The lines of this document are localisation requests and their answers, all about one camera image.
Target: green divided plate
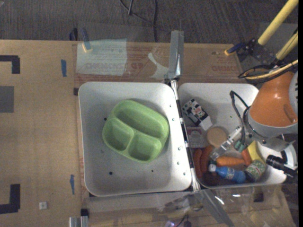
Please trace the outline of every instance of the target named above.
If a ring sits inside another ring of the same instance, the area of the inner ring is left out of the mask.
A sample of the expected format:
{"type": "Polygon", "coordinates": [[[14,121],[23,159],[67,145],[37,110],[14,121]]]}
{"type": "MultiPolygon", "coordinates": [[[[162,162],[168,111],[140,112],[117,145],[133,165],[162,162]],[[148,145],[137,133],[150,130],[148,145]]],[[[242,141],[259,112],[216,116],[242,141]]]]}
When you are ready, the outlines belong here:
{"type": "Polygon", "coordinates": [[[109,148],[141,163],[149,163],[161,153],[168,135],[167,119],[133,100],[123,100],[113,108],[102,132],[109,148]]]}

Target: wire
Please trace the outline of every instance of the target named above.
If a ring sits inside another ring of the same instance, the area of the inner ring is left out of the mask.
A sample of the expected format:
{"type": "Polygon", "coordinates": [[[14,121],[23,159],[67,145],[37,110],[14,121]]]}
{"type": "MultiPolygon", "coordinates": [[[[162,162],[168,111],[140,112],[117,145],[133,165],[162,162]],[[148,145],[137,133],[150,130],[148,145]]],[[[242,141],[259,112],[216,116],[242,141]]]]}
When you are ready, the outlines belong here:
{"type": "Polygon", "coordinates": [[[245,105],[246,109],[249,108],[249,106],[246,104],[246,102],[237,94],[235,93],[234,91],[231,91],[230,92],[230,96],[232,98],[232,107],[234,108],[237,116],[239,117],[240,121],[241,121],[241,144],[244,144],[245,143],[245,127],[244,127],[244,122],[243,122],[243,119],[239,113],[239,110],[237,109],[236,107],[236,104],[235,104],[235,95],[240,99],[240,101],[245,105]]]}
{"type": "MultiPolygon", "coordinates": [[[[122,5],[122,7],[124,9],[126,9],[127,11],[129,11],[129,8],[123,3],[122,0],[119,0],[120,4],[122,5]]],[[[146,20],[145,18],[137,15],[136,13],[131,13],[131,16],[134,16],[142,21],[144,21],[145,23],[149,24],[152,26],[153,28],[153,37],[154,37],[154,41],[157,42],[157,31],[156,31],[156,20],[157,20],[157,13],[158,13],[158,4],[157,4],[157,0],[153,0],[154,3],[154,12],[153,12],[153,16],[152,16],[152,22],[146,20]]]]}
{"type": "Polygon", "coordinates": [[[182,222],[185,220],[185,218],[188,219],[188,214],[184,215],[183,218],[180,220],[180,222],[175,227],[179,227],[180,224],[182,224],[182,222]]]}
{"type": "Polygon", "coordinates": [[[240,79],[246,79],[247,82],[251,84],[264,83],[273,80],[288,71],[297,71],[298,60],[293,61],[287,65],[277,66],[276,68],[271,68],[270,65],[259,65],[251,68],[238,76],[240,79]]]}
{"type": "Polygon", "coordinates": [[[244,77],[245,79],[248,80],[256,80],[256,79],[265,79],[265,78],[269,78],[272,76],[275,76],[291,67],[293,67],[294,65],[298,64],[298,60],[293,61],[292,63],[287,64],[286,66],[283,67],[277,67],[276,69],[271,70],[271,72],[267,73],[267,74],[262,74],[262,75],[257,75],[257,76],[251,76],[251,77],[244,77]]]}

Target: white tray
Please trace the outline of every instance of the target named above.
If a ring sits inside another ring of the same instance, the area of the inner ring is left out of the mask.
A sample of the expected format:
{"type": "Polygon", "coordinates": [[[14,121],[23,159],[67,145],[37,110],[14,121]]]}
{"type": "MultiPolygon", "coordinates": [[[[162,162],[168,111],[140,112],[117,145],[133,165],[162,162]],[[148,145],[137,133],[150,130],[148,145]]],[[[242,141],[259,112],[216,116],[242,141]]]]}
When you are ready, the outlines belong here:
{"type": "MultiPolygon", "coordinates": [[[[210,115],[213,127],[219,126],[225,129],[227,134],[230,134],[240,125],[240,120],[232,107],[232,100],[230,97],[230,91],[236,92],[242,99],[250,106],[255,97],[257,96],[258,89],[250,84],[227,84],[227,83],[185,83],[182,84],[178,90],[181,106],[188,102],[191,98],[195,98],[196,101],[205,109],[210,115]]],[[[242,102],[235,98],[236,106],[243,115],[245,106],[242,102]]],[[[185,116],[186,126],[191,126],[192,122],[185,116]]],[[[276,152],[267,147],[258,144],[260,156],[266,160],[269,155],[281,157],[280,152],[276,152]]],[[[274,169],[271,166],[267,166],[267,170],[261,179],[256,183],[245,184],[233,184],[233,185],[215,185],[212,186],[205,182],[201,184],[206,188],[229,188],[229,187],[245,187],[256,185],[270,185],[283,183],[286,180],[286,175],[283,171],[274,169]]]]}
{"type": "MultiPolygon", "coordinates": [[[[230,98],[238,93],[251,105],[258,89],[249,84],[186,83],[178,90],[181,106],[191,98],[208,112],[214,126],[231,133],[239,124],[230,98]]],[[[180,126],[178,108],[172,89],[162,83],[88,82],[79,90],[80,118],[83,139],[84,179],[88,191],[100,197],[152,192],[179,192],[191,185],[190,166],[180,126]],[[112,108],[121,100],[132,99],[164,115],[170,135],[158,158],[148,164],[134,162],[109,149],[102,139],[102,130],[112,108]]],[[[236,99],[242,114],[243,104],[236,99]]],[[[185,116],[186,125],[192,122],[185,116]]],[[[264,159],[268,155],[281,157],[259,146],[264,159]]],[[[207,188],[240,187],[283,183],[282,171],[268,166],[257,183],[208,185],[207,188]]]]}
{"type": "Polygon", "coordinates": [[[172,89],[161,83],[88,82],[79,90],[84,179],[95,196],[178,192],[191,185],[190,166],[172,89]],[[109,149],[102,130],[113,107],[132,99],[164,115],[169,139],[148,164],[132,161],[109,149]]]}

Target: black cable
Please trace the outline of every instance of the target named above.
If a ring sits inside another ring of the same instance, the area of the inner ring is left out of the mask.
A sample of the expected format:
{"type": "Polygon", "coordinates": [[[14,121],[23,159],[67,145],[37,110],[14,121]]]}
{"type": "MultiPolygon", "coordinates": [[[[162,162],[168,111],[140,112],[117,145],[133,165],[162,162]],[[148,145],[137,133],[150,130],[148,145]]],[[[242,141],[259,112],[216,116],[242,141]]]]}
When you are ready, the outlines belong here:
{"type": "Polygon", "coordinates": [[[258,65],[258,66],[250,68],[250,69],[246,70],[245,72],[241,73],[238,76],[238,78],[243,79],[243,78],[246,78],[246,77],[251,77],[252,73],[255,73],[255,74],[253,74],[254,76],[257,73],[259,73],[259,75],[262,75],[262,74],[265,74],[265,72],[270,72],[270,70],[272,70],[272,69],[273,69],[272,65],[267,65],[267,64],[258,65]]]}
{"type": "MultiPolygon", "coordinates": [[[[122,7],[124,9],[126,9],[127,11],[129,11],[129,8],[123,3],[122,0],[119,0],[120,4],[122,5],[122,7]]],[[[158,5],[157,5],[157,0],[153,0],[154,3],[154,12],[153,12],[153,17],[152,17],[152,22],[146,20],[145,18],[137,15],[136,13],[131,13],[130,16],[134,16],[142,21],[144,21],[145,23],[149,24],[152,26],[153,28],[153,37],[154,37],[154,41],[157,42],[157,31],[156,31],[156,20],[157,20],[157,13],[158,13],[158,5]]]]}
{"type": "Polygon", "coordinates": [[[292,72],[296,72],[298,70],[298,64],[274,75],[273,77],[269,77],[269,78],[266,78],[266,79],[256,79],[256,80],[251,80],[251,79],[245,79],[248,83],[250,84],[253,84],[253,85],[256,85],[256,84],[260,84],[260,83],[265,83],[265,82],[268,82],[268,81],[271,81],[281,75],[283,75],[284,73],[288,72],[288,71],[292,71],[292,72]]]}
{"type": "Polygon", "coordinates": [[[231,91],[230,92],[230,96],[232,98],[232,107],[234,108],[237,116],[239,117],[240,121],[241,121],[241,143],[244,144],[245,143],[245,127],[244,127],[244,122],[243,122],[243,119],[239,113],[239,110],[237,109],[236,107],[236,104],[235,104],[235,95],[240,99],[240,101],[245,105],[246,109],[249,108],[249,106],[246,104],[246,102],[237,94],[235,93],[234,91],[231,91]]]}
{"type": "Polygon", "coordinates": [[[180,222],[175,227],[179,227],[180,224],[183,223],[183,221],[185,220],[186,217],[188,218],[188,214],[184,215],[183,218],[180,220],[180,222]]]}

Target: cardboard box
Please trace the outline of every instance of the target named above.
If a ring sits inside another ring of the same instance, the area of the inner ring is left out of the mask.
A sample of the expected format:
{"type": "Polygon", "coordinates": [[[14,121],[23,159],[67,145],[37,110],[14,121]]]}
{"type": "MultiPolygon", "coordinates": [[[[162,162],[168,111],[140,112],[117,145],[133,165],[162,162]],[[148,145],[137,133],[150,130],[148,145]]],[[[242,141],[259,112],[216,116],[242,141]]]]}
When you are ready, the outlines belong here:
{"type": "Polygon", "coordinates": [[[80,215],[74,43],[0,40],[0,55],[20,58],[20,74],[12,74],[11,62],[0,62],[0,85],[13,100],[13,110],[0,113],[1,227],[68,226],[69,217],[80,215]],[[61,60],[66,61],[66,77],[61,60]],[[12,184],[20,185],[20,208],[3,213],[12,202],[12,184]],[[46,210],[39,209],[41,202],[47,202],[46,210]]]}
{"type": "MultiPolygon", "coordinates": [[[[74,46],[75,87],[88,81],[161,82],[168,71],[170,43],[93,41],[85,52],[74,46]]],[[[232,44],[184,44],[185,82],[244,83],[238,56],[226,56],[232,44]]]]}

